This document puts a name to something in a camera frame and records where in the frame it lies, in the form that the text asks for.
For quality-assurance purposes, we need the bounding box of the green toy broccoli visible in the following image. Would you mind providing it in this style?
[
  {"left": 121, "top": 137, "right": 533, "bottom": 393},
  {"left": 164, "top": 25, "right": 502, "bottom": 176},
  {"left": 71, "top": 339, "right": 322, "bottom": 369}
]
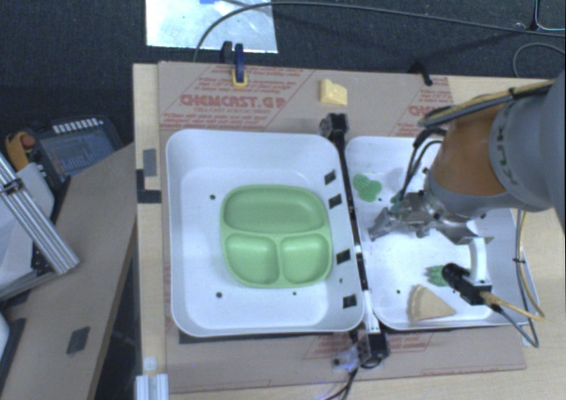
[{"left": 424, "top": 264, "right": 448, "bottom": 288}]

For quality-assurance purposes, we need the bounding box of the tan toy pizza slice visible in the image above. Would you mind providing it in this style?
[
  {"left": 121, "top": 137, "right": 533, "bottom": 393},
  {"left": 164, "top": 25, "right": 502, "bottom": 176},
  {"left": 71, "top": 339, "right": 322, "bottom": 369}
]
[{"left": 406, "top": 283, "right": 458, "bottom": 324}]

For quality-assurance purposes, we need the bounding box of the brown cardboard board red print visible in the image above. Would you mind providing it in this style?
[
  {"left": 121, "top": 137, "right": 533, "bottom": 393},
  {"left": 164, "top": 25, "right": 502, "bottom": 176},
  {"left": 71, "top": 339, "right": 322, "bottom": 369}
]
[{"left": 157, "top": 60, "right": 528, "bottom": 395}]

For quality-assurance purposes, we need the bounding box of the white plastic tray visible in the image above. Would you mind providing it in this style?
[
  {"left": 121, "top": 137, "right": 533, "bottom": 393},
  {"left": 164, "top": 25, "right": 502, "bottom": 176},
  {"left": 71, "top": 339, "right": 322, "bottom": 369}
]
[
  {"left": 344, "top": 135, "right": 541, "bottom": 331},
  {"left": 164, "top": 128, "right": 366, "bottom": 339}
]

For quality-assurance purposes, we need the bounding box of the yellow toy cheese wedge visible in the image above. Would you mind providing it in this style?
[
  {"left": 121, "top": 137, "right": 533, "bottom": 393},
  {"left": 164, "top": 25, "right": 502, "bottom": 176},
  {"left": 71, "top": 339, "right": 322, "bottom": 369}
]
[{"left": 318, "top": 77, "right": 348, "bottom": 106}]

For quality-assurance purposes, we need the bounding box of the green divided plate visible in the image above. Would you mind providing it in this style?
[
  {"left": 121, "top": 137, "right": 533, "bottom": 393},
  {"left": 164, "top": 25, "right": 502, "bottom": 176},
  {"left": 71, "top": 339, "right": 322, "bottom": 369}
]
[{"left": 218, "top": 183, "right": 333, "bottom": 289}]

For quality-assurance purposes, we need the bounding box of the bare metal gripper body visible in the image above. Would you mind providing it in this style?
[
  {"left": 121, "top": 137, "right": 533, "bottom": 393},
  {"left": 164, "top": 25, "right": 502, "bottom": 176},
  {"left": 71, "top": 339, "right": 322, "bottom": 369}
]
[{"left": 387, "top": 191, "right": 479, "bottom": 245}]

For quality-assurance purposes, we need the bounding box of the black cylinder on white bracket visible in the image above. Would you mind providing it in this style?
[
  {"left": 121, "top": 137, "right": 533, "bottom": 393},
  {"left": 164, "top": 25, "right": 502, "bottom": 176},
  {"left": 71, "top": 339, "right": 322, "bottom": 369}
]
[{"left": 440, "top": 234, "right": 494, "bottom": 307}]

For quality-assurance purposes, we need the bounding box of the thin black and white rod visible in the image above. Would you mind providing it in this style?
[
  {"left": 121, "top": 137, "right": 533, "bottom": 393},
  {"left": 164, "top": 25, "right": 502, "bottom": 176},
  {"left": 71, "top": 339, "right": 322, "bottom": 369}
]
[{"left": 332, "top": 126, "right": 378, "bottom": 334}]

